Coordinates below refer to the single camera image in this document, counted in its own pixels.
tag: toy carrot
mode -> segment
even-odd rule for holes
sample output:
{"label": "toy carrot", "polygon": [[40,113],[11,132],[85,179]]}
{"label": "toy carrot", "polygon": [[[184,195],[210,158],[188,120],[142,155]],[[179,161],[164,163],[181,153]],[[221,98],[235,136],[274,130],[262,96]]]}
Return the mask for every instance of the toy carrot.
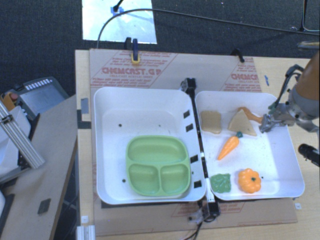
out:
{"label": "toy carrot", "polygon": [[242,132],[238,131],[235,136],[230,137],[224,144],[218,160],[221,160],[239,145],[239,138],[243,137]]}

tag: bread slice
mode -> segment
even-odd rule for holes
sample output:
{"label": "bread slice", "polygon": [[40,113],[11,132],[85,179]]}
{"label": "bread slice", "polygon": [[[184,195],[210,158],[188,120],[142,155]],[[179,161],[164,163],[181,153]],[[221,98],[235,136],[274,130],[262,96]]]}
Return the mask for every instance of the bread slice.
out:
{"label": "bread slice", "polygon": [[242,132],[243,134],[257,136],[254,128],[252,127],[246,113],[240,109],[231,119],[228,130],[233,132]]}
{"label": "bread slice", "polygon": [[221,133],[221,114],[218,111],[202,111],[201,129],[213,134]]}

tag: black handle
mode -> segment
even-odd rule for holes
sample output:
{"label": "black handle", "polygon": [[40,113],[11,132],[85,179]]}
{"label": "black handle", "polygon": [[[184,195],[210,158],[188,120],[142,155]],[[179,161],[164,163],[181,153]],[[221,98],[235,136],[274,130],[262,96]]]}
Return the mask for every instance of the black handle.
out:
{"label": "black handle", "polygon": [[313,164],[319,166],[320,164],[320,156],[317,153],[317,149],[313,146],[307,144],[301,144],[298,148],[298,151],[304,158],[311,160]]}

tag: green divided plate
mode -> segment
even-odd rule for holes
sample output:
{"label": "green divided plate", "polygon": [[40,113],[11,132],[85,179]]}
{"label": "green divided plate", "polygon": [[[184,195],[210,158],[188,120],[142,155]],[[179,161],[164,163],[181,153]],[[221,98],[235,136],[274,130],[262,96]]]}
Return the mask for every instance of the green divided plate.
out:
{"label": "green divided plate", "polygon": [[126,174],[135,192],[143,196],[176,196],[191,181],[189,155],[178,138],[142,135],[126,147]]}

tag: toy pumpkin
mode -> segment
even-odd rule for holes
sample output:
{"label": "toy pumpkin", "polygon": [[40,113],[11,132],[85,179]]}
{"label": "toy pumpkin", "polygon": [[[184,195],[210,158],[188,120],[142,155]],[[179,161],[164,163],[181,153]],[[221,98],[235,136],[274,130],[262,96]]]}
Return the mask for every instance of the toy pumpkin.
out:
{"label": "toy pumpkin", "polygon": [[259,173],[250,168],[242,170],[238,174],[238,183],[246,193],[254,193],[261,189],[261,179]]}

